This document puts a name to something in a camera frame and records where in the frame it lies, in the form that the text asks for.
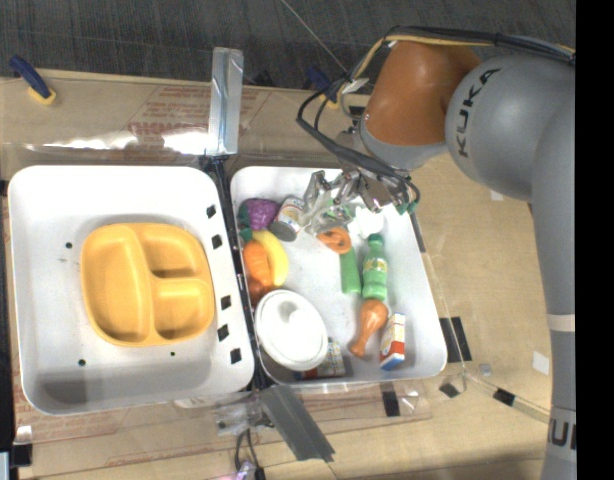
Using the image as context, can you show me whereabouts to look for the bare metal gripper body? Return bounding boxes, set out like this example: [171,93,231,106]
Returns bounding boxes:
[333,167,414,214]

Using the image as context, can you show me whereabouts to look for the white plastic cup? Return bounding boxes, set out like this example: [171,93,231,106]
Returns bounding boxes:
[353,206,387,242]

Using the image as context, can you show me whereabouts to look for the small white and red can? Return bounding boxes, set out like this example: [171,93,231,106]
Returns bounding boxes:
[269,196,307,243]

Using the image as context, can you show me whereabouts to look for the green cucumber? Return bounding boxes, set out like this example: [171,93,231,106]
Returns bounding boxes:
[338,247,363,296]

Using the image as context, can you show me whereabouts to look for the purple grapes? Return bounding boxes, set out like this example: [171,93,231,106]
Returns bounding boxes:
[238,197,281,233]

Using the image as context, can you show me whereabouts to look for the white plastic tray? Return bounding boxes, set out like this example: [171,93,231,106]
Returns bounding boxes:
[229,165,449,387]
[6,164,256,416]

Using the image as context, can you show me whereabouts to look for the green bottle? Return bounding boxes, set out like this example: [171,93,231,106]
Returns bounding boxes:
[361,233,390,303]

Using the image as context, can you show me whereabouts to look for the yellow banana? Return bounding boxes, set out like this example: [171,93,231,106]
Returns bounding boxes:
[251,229,291,289]

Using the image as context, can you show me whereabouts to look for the orange carrot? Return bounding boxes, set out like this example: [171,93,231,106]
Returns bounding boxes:
[241,239,275,290]

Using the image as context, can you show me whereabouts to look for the brown chicken drumstick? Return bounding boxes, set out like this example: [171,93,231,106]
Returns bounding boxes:
[347,298,390,360]

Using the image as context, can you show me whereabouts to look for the white bowl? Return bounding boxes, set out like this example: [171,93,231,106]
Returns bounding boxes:
[254,288,330,373]

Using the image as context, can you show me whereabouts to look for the brown cardboard board red print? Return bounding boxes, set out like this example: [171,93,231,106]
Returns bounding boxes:
[0,67,554,480]

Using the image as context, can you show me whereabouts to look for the red and white carton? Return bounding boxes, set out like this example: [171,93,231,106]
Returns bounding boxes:
[379,312,407,372]

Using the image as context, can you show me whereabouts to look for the white and red packet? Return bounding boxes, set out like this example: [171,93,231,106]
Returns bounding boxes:
[293,339,349,382]

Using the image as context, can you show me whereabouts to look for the yellow divided plate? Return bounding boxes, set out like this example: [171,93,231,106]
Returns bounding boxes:
[79,222,217,348]

